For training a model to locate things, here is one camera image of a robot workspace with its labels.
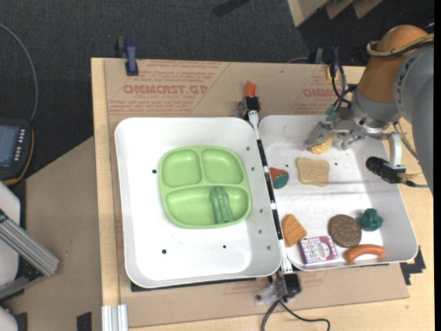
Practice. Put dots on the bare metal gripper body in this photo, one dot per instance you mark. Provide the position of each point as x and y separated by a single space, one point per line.
370 127

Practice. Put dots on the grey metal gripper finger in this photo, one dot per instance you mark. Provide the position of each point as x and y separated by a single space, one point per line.
318 133
348 137

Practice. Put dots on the yellow ridged toy food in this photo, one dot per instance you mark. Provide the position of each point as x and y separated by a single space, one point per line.
323 146

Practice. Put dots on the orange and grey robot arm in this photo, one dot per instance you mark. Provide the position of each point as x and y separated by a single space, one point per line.
410 81

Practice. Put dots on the tan toy bread slice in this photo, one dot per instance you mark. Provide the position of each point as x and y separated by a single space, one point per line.
313 171

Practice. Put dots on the red and teal toy food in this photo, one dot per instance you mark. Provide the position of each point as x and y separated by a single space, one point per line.
279 178

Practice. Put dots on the white plastic tray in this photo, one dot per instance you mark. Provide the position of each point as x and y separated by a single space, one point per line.
344 198
144 219

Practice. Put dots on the thin black and white rod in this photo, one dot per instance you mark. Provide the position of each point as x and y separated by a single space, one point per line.
268 181

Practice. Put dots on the green toy broccoli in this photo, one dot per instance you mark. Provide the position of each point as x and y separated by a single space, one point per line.
371 220

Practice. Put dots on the brown round toy biscuit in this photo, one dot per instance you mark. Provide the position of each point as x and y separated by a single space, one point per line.
344 231

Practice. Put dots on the orange toy waffle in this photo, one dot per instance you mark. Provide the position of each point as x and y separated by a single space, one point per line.
293 230

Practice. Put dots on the orange toy sausage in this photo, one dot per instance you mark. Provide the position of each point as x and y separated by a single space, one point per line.
364 252

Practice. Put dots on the purple and white small carton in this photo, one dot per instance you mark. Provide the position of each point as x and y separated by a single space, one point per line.
317 250

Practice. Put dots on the green toy asparagus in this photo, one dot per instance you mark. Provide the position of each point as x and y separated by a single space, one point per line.
221 205

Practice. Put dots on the brown cardboard board, red print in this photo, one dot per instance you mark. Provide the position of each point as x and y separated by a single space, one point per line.
193 85

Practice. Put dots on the green divided plate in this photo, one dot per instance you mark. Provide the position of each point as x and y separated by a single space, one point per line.
182 167

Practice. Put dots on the black cylinder on white bracket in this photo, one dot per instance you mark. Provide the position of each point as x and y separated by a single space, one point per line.
382 169

